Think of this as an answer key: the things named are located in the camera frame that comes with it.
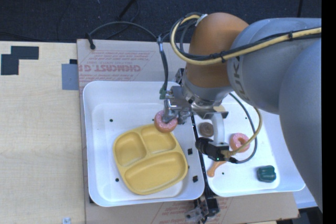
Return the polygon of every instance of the yellow plate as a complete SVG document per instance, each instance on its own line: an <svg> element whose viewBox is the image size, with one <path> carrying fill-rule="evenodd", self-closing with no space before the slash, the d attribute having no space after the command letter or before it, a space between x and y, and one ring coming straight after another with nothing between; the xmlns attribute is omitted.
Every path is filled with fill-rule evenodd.
<svg viewBox="0 0 336 224"><path fill-rule="evenodd" d="M171 187L188 171L185 155L175 136L159 132L154 124L119 135L113 144L113 155L125 184L139 195Z"/></svg>

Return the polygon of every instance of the pink donut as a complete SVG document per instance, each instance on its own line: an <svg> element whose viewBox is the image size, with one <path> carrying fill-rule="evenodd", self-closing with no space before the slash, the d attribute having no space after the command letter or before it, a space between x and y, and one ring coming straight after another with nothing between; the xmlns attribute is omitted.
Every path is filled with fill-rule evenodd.
<svg viewBox="0 0 336 224"><path fill-rule="evenodd" d="M235 133L230 138L230 147L235 151L236 149L240 148L243 144L248 141L249 138L247 135L242 133ZM244 147L239 152L245 152L250 148L250 144L248 144L246 147Z"/></svg>
<svg viewBox="0 0 336 224"><path fill-rule="evenodd" d="M164 111L159 111L154 118L154 125L161 133L169 133L175 129L177 126L177 118L173 118L169 123L164 123L162 121Z"/></svg>

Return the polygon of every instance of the toy donut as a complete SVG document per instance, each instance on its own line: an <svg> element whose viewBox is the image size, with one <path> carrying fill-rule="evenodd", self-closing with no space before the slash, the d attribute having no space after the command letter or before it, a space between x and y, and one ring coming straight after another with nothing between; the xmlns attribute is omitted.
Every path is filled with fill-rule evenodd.
<svg viewBox="0 0 336 224"><path fill-rule="evenodd" d="M175 127L177 126L177 118L173 118L168 123L164 123L162 121L163 113L164 113L164 111L161 110L155 115L154 125L155 125L156 129L158 131L160 131L161 133L169 133L172 130L174 130Z"/></svg>
<svg viewBox="0 0 336 224"><path fill-rule="evenodd" d="M230 147L235 151L249 140L248 136L242 133L235 133L230 138ZM241 149L239 152L245 152L250 148L250 144Z"/></svg>

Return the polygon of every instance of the yellow cable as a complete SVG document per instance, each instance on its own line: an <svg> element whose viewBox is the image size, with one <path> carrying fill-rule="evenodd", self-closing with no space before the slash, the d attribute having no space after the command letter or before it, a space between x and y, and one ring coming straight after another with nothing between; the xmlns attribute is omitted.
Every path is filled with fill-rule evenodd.
<svg viewBox="0 0 336 224"><path fill-rule="evenodd" d="M256 111L257 111L257 114L258 114L258 117L259 117L259 125L258 125L258 128L257 130L255 131L255 133L251 136L251 138L249 140L247 140L243 145L241 145L239 148L237 148L236 150L234 151L221 151L221 153L225 156L225 158L230 158L231 156L235 155L236 153L240 152L244 147L246 147L249 143L251 143L255 138L256 136L258 135L258 133L260 132L261 130L261 126L262 126L262 116L260 114L260 111L256 108L256 107L253 107Z"/></svg>
<svg viewBox="0 0 336 224"><path fill-rule="evenodd" d="M215 63L222 62L222 58L221 57L218 57L216 59L203 60L203 61L193 60L193 59L190 59L190 58L184 56L183 54L181 54L178 51L177 45L176 45L176 43L174 41L175 40L175 34L176 34L178 26L181 25L181 24L183 24L184 22L190 20L190 19L198 19L199 17L200 17L199 15L192 15L190 17L184 18L180 24L176 24L174 26L174 28L172 30L172 34L170 36L170 43L171 43L171 46L172 46L174 52L182 60L186 61L187 63L191 63L193 65L206 66L206 65L213 65ZM297 38L297 37L302 37L302 36L306 36L306 35L319 34L319 33L321 33L321 31L322 31L322 27L318 27L318 28L314 28L314 29L308 29L308 30L302 30L302 31L298 31L298 32L293 33L291 38ZM276 43L279 43L279 42L283 42L283 41L289 40L291 38L289 37L288 34L285 34L285 35L276 37L274 39L262 42L262 43L260 43L258 45L255 45L255 46L251 47L251 48L243 49L243 50L240 50L238 52L234 52L232 54L225 55L225 56L223 56L223 59L227 60L227 59L230 59L232 57L237 57L237 56L240 56L240 55L243 55L243 54L248 54L250 52L266 48L266 47L268 47L270 45L273 45L273 44L276 44Z"/></svg>

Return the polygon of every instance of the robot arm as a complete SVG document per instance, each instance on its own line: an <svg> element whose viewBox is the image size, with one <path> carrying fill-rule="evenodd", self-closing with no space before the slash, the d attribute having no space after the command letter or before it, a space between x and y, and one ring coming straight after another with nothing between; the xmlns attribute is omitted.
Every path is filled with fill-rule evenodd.
<svg viewBox="0 0 336 224"><path fill-rule="evenodd" d="M174 35L190 18L198 21L185 53ZM183 124L192 114L211 119L214 140L208 150L196 147L222 161L217 157L228 149L226 115L216 108L230 92L279 115L292 159L322 210L321 19L274 18L248 25L227 13L191 15L175 25L171 45L186 67L181 87L167 92L162 122L177 117Z"/></svg>

